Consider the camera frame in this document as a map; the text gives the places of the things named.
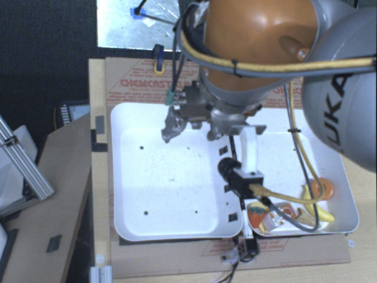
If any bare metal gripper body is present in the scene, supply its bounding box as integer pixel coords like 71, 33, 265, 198
173, 80, 263, 136

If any white plastic tray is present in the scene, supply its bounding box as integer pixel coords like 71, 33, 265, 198
110, 102, 244, 242
229, 107, 361, 237

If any thin black and white rod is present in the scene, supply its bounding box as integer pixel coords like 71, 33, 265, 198
229, 135, 253, 239

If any red toy strawberry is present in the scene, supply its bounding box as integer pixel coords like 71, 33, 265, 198
246, 202, 270, 233

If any orange and white carton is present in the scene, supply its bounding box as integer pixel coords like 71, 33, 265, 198
261, 202, 299, 233

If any brown toy bread piece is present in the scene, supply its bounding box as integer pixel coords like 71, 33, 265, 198
293, 207, 321, 227

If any orange doughnut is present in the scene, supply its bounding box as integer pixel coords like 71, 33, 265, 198
310, 177, 335, 201

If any brown cardboard board red print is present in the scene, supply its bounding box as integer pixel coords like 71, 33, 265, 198
105, 57, 352, 279

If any yellow banana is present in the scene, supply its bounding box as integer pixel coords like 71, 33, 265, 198
301, 184, 336, 222

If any black cylinder on white bracket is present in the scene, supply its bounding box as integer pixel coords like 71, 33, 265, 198
217, 124, 267, 200

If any black block with thin wires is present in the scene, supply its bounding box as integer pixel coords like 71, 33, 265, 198
235, 236, 260, 262

